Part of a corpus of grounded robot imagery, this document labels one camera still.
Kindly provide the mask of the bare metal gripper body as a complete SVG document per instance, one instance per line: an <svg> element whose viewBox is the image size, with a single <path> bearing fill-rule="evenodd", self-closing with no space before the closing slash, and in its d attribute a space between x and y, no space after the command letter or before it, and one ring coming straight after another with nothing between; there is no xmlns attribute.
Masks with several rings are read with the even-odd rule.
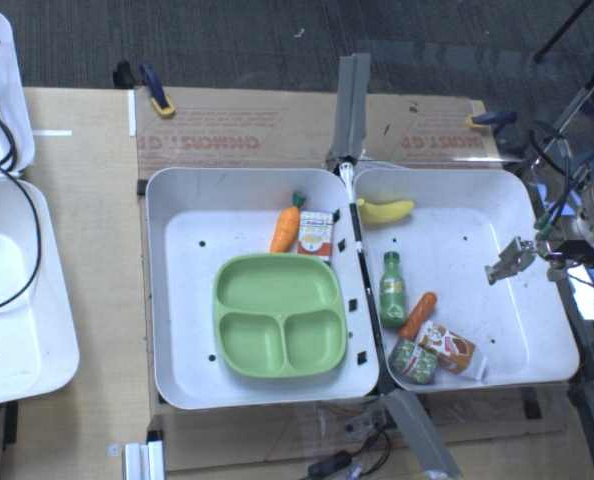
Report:
<svg viewBox="0 0 594 480"><path fill-rule="evenodd" d="M535 223L537 250L552 261L594 261L594 187L582 191L573 215L561 215L554 223L556 211L545 212Z"/></svg>

